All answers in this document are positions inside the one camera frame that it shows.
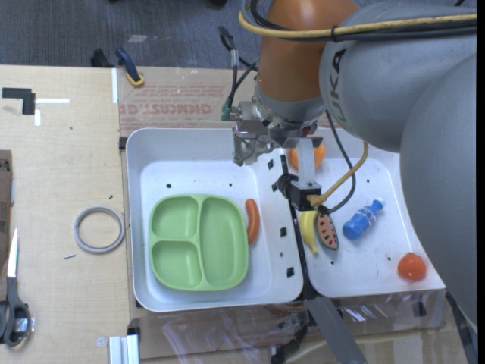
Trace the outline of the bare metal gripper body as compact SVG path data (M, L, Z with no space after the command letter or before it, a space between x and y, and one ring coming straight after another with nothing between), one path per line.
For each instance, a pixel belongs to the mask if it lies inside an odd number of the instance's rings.
M247 140L270 137L275 148L295 148L300 140L308 140L323 114L321 100L285 102L257 100L239 106L235 135Z

